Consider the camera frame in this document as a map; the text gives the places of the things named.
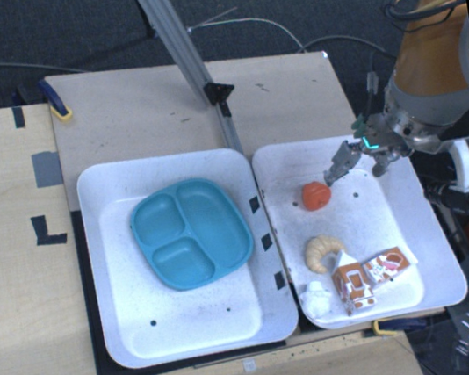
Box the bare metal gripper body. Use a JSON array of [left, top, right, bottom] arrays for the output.
[[357, 102, 445, 165]]

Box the orange round toy fruit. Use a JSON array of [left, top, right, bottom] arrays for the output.
[[298, 178, 336, 214]]

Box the white plastic tray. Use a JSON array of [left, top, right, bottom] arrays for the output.
[[249, 116, 469, 340], [73, 134, 304, 375]]

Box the beige toy croissant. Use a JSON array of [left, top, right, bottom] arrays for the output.
[[300, 230, 350, 278]]

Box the orange white and pink carton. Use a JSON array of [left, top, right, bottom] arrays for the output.
[[358, 242, 422, 291]]

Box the white crumpled lump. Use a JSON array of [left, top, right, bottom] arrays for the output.
[[297, 278, 337, 323]]

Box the blue divided plate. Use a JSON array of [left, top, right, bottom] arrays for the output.
[[124, 169, 261, 299]]

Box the pale wood board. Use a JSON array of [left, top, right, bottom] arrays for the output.
[[43, 17, 449, 375]]

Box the black cylinder on white bracket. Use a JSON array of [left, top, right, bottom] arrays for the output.
[[415, 136, 469, 227]]

